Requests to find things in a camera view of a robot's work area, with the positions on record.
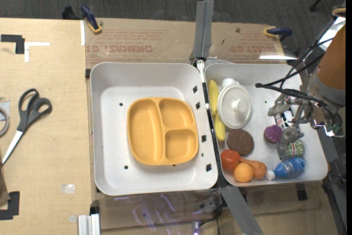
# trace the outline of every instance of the plastic water bottle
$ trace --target plastic water bottle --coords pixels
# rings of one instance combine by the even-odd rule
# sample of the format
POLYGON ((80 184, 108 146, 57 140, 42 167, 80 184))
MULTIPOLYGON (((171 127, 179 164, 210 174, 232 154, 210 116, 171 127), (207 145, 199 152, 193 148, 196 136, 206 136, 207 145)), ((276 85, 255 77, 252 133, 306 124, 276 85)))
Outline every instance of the plastic water bottle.
POLYGON ((281 162, 277 167, 268 171, 266 178, 273 180, 275 178, 293 178, 304 170, 304 160, 301 157, 293 157, 292 159, 281 162))

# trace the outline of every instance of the yellow plate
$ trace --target yellow plate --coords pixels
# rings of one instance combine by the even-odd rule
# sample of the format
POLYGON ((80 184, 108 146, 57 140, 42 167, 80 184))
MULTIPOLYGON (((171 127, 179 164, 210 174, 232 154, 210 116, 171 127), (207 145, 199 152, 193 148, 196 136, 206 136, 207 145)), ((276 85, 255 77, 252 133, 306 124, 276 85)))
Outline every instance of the yellow plate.
POLYGON ((191 107, 180 99, 149 97, 128 109, 127 135, 133 156, 145 165, 177 165, 198 152, 191 107))

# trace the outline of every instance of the orange fruit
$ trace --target orange fruit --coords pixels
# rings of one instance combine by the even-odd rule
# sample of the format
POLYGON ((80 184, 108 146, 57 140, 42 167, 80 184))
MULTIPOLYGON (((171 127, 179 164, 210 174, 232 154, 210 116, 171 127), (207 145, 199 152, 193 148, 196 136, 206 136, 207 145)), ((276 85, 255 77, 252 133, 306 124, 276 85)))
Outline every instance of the orange fruit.
POLYGON ((253 174, 252 166, 245 162, 239 163, 233 171, 233 176, 237 182, 250 182, 253 174))

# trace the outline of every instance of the tomato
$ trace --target tomato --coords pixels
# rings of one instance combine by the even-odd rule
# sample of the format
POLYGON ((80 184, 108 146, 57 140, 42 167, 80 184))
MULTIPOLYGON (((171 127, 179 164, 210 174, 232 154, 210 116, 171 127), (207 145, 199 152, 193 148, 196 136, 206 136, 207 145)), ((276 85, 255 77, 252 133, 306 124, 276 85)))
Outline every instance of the tomato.
POLYGON ((233 172, 235 167, 239 164, 241 156, 234 150, 225 149, 222 151, 220 159, 223 170, 233 172))

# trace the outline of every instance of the clear tape piece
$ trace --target clear tape piece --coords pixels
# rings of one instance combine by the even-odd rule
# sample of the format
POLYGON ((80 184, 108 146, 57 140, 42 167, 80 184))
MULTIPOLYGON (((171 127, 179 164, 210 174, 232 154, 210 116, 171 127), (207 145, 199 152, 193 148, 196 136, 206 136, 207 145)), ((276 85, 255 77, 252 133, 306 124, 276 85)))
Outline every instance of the clear tape piece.
POLYGON ((75 184, 62 184, 61 193, 73 194, 75 192, 75 184))

